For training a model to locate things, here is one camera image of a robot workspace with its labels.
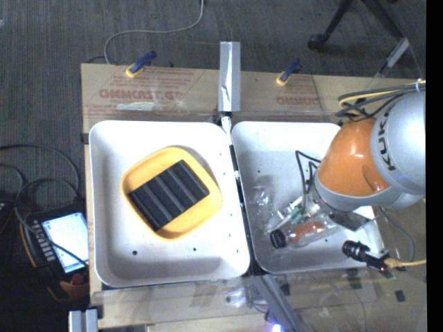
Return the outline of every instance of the white cable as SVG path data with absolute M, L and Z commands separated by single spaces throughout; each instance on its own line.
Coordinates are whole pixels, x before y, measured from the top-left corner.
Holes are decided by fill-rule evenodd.
M 184 30 L 189 30 L 192 27 L 195 27 L 200 22 L 201 18 L 203 17 L 203 8 L 204 8 L 204 0 L 201 0 L 201 8 L 200 8 L 199 18 L 196 20 L 196 22 L 194 22 L 193 24 L 191 24 L 188 27 L 178 28 L 176 30 L 124 30 L 122 32 L 116 33 L 115 35 L 112 35 L 110 38 L 108 38 L 108 40 L 105 43 L 104 54 L 105 54 L 106 63 L 110 64 L 109 59 L 108 59 L 108 53 L 107 53 L 108 44 L 115 37 L 117 37 L 119 35 L 124 35 L 127 33 L 175 33 L 175 32 L 181 32 Z

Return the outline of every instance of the dark floor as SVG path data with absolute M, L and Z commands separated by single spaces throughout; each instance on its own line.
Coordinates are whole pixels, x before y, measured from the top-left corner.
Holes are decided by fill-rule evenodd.
M 326 29 L 339 1 L 205 0 L 194 28 L 127 33 L 113 39 L 107 52 L 111 62 L 131 64 L 154 48 L 157 66 L 218 68 L 218 43 L 234 40 L 242 43 L 243 70 L 280 72 L 299 57 L 302 73 L 373 76 L 398 39 L 361 1 L 352 4 L 321 53 L 307 47 L 312 34 Z M 387 76 L 425 78 L 426 0 L 381 2 L 411 45 Z M 81 63 L 103 62 L 105 42 L 120 31 L 190 26 L 200 7 L 199 0 L 0 0 L 0 146 L 60 150 L 77 166 L 82 183 Z M 53 151 L 0 149 L 0 190 L 10 194 L 20 188 L 10 166 L 28 182 L 75 180 L 67 161 Z M 29 196 L 41 209 L 74 197 L 57 181 Z M 67 331 L 67 311 L 86 303 L 62 306 L 51 298 L 26 256 L 17 220 L 9 224 L 0 234 L 0 331 Z

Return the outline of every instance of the black bottle cap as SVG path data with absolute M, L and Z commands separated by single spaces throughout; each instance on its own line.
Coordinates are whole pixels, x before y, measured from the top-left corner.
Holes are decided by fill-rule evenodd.
M 272 246 L 274 246 L 275 248 L 283 248 L 287 245 L 286 237 L 284 237 L 283 232 L 281 232 L 280 230 L 275 230 L 271 232 L 269 238 L 271 239 Z

